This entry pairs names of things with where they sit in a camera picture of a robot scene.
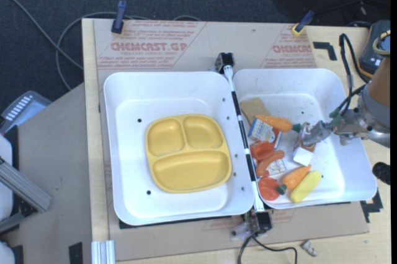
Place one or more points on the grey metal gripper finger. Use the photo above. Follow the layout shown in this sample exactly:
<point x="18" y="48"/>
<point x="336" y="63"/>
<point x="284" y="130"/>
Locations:
<point x="318" y="132"/>

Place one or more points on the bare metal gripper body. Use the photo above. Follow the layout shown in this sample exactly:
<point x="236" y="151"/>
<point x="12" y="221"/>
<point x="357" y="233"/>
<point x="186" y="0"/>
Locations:
<point x="352" y="124"/>

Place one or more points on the orange carrot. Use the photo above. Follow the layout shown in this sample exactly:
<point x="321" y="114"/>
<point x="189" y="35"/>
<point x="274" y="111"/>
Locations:
<point x="294" y="177"/>
<point x="276" y="122"/>

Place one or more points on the small white carton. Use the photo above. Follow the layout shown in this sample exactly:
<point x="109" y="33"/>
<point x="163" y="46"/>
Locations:
<point x="278" y="167"/>

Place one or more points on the white plastic tray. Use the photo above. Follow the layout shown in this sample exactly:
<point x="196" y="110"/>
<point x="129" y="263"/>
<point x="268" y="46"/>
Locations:
<point x="130" y="148"/>
<point x="291" y="86"/>

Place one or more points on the orange sausage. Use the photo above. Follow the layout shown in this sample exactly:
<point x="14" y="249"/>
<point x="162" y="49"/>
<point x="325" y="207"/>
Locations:
<point x="270" y="160"/>

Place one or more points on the yellow corn cob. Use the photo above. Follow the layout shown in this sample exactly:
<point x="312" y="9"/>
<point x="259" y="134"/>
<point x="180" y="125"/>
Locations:
<point x="305" y="186"/>

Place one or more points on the white and blue carton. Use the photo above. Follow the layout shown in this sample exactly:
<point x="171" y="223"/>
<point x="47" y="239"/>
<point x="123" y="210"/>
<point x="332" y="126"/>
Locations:
<point x="262" y="132"/>

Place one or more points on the tan bread slice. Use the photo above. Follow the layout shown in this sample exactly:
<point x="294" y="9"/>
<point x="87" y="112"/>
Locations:
<point x="252" y="108"/>

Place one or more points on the orange tomato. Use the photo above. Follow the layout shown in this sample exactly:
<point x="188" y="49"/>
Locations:
<point x="268" y="189"/>

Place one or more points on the thin black and white rod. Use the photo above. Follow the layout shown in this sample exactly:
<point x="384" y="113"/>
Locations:
<point x="241" y="126"/>

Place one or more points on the small white plastic fitting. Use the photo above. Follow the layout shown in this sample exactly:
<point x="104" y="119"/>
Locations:
<point x="309" y="248"/>

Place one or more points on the yellow divided plate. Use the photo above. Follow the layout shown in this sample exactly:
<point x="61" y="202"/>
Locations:
<point x="189" y="166"/>

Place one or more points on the brown cardboard board, red print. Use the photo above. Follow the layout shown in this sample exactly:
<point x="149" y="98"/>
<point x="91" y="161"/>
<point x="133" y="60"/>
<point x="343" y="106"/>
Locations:
<point x="192" y="46"/>

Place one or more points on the black cylinder on white bracket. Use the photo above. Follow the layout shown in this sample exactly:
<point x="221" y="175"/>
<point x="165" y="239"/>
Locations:
<point x="382" y="172"/>

